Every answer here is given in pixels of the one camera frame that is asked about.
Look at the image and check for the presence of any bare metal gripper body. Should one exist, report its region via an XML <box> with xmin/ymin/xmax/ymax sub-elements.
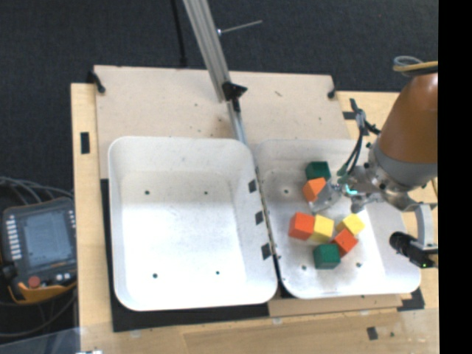
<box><xmin>341</xmin><ymin>160</ymin><xmax>422</xmax><ymax>212</ymax></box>

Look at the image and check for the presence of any orange cube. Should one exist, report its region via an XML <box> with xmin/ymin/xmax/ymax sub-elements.
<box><xmin>288</xmin><ymin>212</ymin><xmax>316</xmax><ymax>241</ymax></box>
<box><xmin>302</xmin><ymin>176</ymin><xmax>328</xmax><ymax>204</ymax></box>
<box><xmin>331</xmin><ymin>228</ymin><xmax>359</xmax><ymax>258</ymax></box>

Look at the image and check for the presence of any yellow cube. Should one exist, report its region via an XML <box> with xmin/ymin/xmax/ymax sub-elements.
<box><xmin>336</xmin><ymin>212</ymin><xmax>366</xmax><ymax>237</ymax></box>
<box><xmin>308</xmin><ymin>214</ymin><xmax>336</xmax><ymax>244</ymax></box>

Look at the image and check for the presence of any green cube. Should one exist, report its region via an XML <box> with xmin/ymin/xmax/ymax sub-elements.
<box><xmin>305</xmin><ymin>160</ymin><xmax>332</xmax><ymax>181</ymax></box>
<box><xmin>312</xmin><ymin>243</ymin><xmax>341</xmax><ymax>271</ymax></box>

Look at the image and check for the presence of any thin black and white rod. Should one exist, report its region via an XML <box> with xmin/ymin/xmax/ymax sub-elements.
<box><xmin>253</xmin><ymin>164</ymin><xmax>282</xmax><ymax>262</ymax></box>

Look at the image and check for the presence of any white plastic tray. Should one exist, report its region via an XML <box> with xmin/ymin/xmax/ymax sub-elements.
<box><xmin>107</xmin><ymin>135</ymin><xmax>279</xmax><ymax>313</ymax></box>
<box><xmin>251</xmin><ymin>138</ymin><xmax>423</xmax><ymax>300</ymax></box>

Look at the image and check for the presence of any pale wood board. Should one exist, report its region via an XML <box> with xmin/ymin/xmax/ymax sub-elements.
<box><xmin>92</xmin><ymin>64</ymin><xmax>405</xmax><ymax>319</ymax></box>

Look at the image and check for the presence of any black cylinder on white bracket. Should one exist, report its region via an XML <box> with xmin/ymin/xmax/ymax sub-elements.
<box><xmin>389</xmin><ymin>202</ymin><xmax>439</xmax><ymax>269</ymax></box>

